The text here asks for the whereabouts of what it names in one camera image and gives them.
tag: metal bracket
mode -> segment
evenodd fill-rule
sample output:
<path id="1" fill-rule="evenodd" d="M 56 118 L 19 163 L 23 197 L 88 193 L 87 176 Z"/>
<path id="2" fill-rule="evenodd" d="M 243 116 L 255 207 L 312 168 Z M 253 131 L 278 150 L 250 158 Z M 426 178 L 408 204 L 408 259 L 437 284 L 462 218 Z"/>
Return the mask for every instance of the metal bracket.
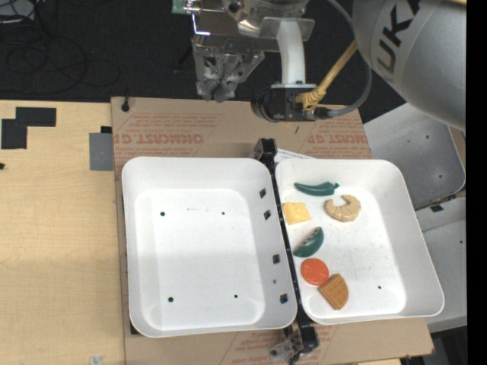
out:
<path id="1" fill-rule="evenodd" d="M 296 296 L 296 302 L 298 304 L 298 313 L 296 316 L 296 322 L 298 323 L 298 330 L 293 333 L 292 327 L 285 328 L 286 341 L 282 342 L 279 346 L 274 347 L 275 354 L 290 355 L 292 351 L 294 354 L 290 356 L 287 361 L 289 365 L 294 365 L 298 362 L 301 354 L 310 353 L 315 348 L 320 346 L 320 341 L 315 328 L 310 324 L 310 319 L 305 313 L 303 303 L 301 300 L 301 292 L 299 291 L 298 276 L 296 274 L 296 268 L 294 266 L 294 259 L 292 256 L 291 245 L 289 243 L 288 231 L 286 230 L 284 216 L 282 213 L 281 198 L 279 197 L 279 189 L 277 181 L 275 180 L 275 161 L 274 157 L 277 154 L 277 145 L 275 139 L 261 138 L 253 151 L 253 157 L 266 165 L 267 169 L 271 173 L 272 187 L 274 189 L 275 203 L 277 205 L 277 212 L 279 214 L 279 221 L 281 222 L 282 238 L 284 240 L 286 255 L 288 257 L 289 270 L 291 272 L 291 278 L 294 286 L 294 295 Z"/>

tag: brown toy waffle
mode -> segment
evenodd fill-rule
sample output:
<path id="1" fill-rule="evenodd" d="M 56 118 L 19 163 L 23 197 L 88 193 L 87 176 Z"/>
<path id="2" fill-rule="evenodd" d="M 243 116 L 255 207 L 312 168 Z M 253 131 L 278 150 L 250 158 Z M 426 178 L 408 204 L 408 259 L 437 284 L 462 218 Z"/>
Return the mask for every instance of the brown toy waffle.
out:
<path id="1" fill-rule="evenodd" d="M 349 288 L 339 273 L 330 276 L 318 289 L 334 309 L 341 309 L 349 299 Z"/>

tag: cardboard box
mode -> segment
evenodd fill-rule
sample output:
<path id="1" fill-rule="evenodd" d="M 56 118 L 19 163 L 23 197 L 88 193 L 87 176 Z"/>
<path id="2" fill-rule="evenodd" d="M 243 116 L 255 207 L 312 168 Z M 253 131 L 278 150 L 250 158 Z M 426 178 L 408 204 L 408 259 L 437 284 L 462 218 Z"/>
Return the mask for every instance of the cardboard box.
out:
<path id="1" fill-rule="evenodd" d="M 127 287 L 123 191 L 120 174 L 140 156 L 249 157 L 260 138 L 279 149 L 316 158 L 371 158 L 358 111 L 319 122 L 271 123 L 255 116 L 249 103 L 204 100 L 112 99 L 116 200 L 119 225 L 123 321 L 128 365 L 277 365 L 269 348 L 282 330 L 260 330 L 175 338 L 146 338 L 131 330 Z M 414 357 L 434 350 L 422 318 L 317 325 L 320 346 L 299 360 L 326 365 Z"/>

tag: wooden surface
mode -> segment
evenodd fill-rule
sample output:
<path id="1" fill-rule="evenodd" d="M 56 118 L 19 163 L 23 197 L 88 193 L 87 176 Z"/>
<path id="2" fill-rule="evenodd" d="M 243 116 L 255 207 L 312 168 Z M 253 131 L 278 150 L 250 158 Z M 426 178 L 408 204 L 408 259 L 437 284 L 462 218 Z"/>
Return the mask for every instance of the wooden surface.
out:
<path id="1" fill-rule="evenodd" d="M 0 101 L 57 108 L 27 149 L 0 150 L 0 364 L 124 363 L 113 172 L 90 171 L 89 133 L 108 103 Z"/>

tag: toy food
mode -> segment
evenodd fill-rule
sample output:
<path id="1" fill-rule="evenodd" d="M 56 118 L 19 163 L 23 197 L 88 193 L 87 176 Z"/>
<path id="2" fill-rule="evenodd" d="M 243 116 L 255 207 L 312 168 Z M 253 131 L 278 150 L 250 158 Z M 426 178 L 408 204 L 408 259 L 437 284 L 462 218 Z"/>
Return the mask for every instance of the toy food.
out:
<path id="1" fill-rule="evenodd" d="M 325 234 L 321 227 L 317 227 L 313 233 L 292 253 L 296 257 L 311 257 L 323 245 Z"/>
<path id="2" fill-rule="evenodd" d="M 288 224 L 296 224 L 311 220 L 311 215 L 304 203 L 284 203 L 282 205 L 282 212 L 284 212 Z"/>
<path id="3" fill-rule="evenodd" d="M 301 275 L 308 283 L 321 285 L 328 280 L 328 266 L 320 259 L 307 259 L 301 264 Z"/>
<path id="4" fill-rule="evenodd" d="M 332 184 L 331 182 L 324 182 L 323 184 L 319 184 L 317 186 L 308 186 L 295 182 L 294 186 L 298 191 L 312 196 L 329 196 L 335 193 L 335 189 L 339 187 L 338 184 Z"/>
<path id="5" fill-rule="evenodd" d="M 326 213 L 338 221 L 342 221 L 342 222 L 354 221 L 361 210 L 360 201 L 355 196 L 352 195 L 343 195 L 342 198 L 347 202 L 347 204 L 340 205 L 339 207 L 335 206 L 335 203 L 333 202 L 332 199 L 326 200 L 325 202 Z"/>
<path id="6" fill-rule="evenodd" d="M 349 299 L 349 287 L 339 273 L 332 275 L 318 290 L 334 309 L 341 309 Z"/>

